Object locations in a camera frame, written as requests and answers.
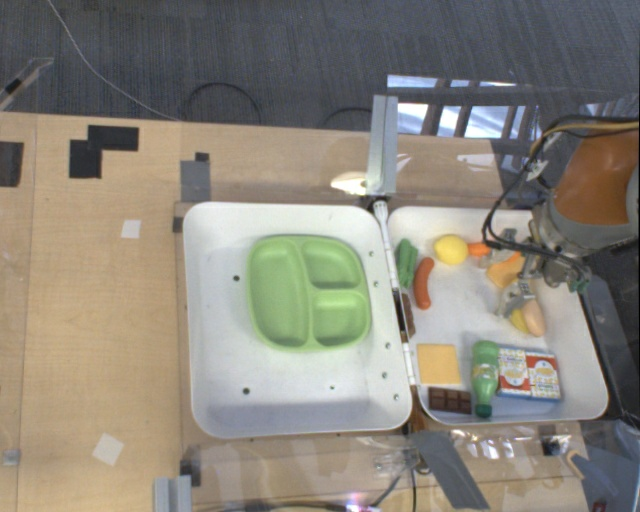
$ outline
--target bottle label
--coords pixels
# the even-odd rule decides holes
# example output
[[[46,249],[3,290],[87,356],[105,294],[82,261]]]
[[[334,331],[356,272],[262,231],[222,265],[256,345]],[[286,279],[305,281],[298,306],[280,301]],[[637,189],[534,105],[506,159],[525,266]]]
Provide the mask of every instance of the bottle label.
[[[491,364],[477,364],[473,367],[471,378],[498,380],[498,368]]]

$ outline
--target green bottle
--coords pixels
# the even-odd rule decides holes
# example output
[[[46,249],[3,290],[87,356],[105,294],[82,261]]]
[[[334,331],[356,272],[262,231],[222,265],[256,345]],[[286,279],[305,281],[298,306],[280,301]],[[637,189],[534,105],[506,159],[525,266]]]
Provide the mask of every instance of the green bottle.
[[[498,389],[498,345],[493,341],[477,341],[473,345],[471,385],[476,394],[477,416],[491,416],[491,398]]]

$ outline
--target white wire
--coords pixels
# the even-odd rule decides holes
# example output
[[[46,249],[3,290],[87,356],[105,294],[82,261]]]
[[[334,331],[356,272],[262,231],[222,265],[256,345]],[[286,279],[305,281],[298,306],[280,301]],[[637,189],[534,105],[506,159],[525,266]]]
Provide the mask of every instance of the white wire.
[[[122,94],[125,98],[130,99],[131,101],[133,101],[136,105],[141,106],[143,109],[148,110],[149,112],[159,116],[159,117],[163,117],[164,119],[169,119],[171,121],[180,121],[180,119],[176,118],[176,117],[171,117],[167,114],[163,114],[162,112],[157,111],[155,108],[150,107],[149,105],[145,105],[144,103],[142,103],[140,100],[134,98],[133,96],[131,96],[131,94],[129,94],[126,91],[123,91],[122,89],[120,89],[120,87],[118,87],[116,84],[114,84],[113,82],[111,82],[110,80],[107,80],[104,76],[102,76],[92,65],[91,63],[87,60],[87,58],[84,56],[84,53],[82,53],[82,50],[80,49],[80,47],[78,46],[78,43],[76,43],[75,38],[73,37],[73,34],[71,34],[71,31],[69,30],[69,27],[67,26],[67,24],[65,23],[65,21],[62,19],[62,16],[60,16],[60,13],[58,12],[58,9],[56,9],[56,6],[53,5],[53,2],[51,0],[46,0],[46,2],[49,4],[49,6],[51,7],[51,10],[53,11],[53,14],[55,14],[56,18],[58,18],[58,21],[60,22],[60,24],[62,25],[62,28],[64,29],[64,31],[67,33],[67,36],[69,36],[69,40],[71,41],[71,44],[73,45],[73,47],[75,48],[76,52],[78,53],[78,55],[80,56],[80,58],[82,59],[82,62],[84,62],[84,64],[87,66],[87,68],[89,68],[89,71],[91,71],[91,73],[93,73],[96,77],[98,77],[100,80],[102,80],[105,84],[107,84],[109,87],[111,87],[113,90],[119,92],[120,94]]]

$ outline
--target dark floor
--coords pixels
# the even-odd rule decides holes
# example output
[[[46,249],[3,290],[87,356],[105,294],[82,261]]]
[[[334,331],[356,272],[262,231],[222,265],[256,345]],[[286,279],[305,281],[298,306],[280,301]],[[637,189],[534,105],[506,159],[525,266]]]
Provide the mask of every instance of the dark floor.
[[[370,107],[389,74],[564,88],[582,102],[639,88],[637,0],[52,2],[100,73],[179,119],[318,127],[337,109]],[[14,110],[157,117],[91,74],[47,0],[0,2],[0,46],[0,84],[30,58],[55,59],[37,101],[25,94]],[[362,111],[325,124],[368,126]],[[637,255],[593,260],[636,359]]]

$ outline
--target green plate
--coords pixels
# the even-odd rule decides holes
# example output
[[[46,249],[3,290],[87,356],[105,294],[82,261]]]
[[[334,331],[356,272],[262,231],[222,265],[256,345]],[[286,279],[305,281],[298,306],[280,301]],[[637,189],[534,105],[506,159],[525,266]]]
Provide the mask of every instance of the green plate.
[[[272,347],[326,350],[358,343],[369,332],[360,258],[338,240],[263,238],[249,253],[247,283],[253,328]]]

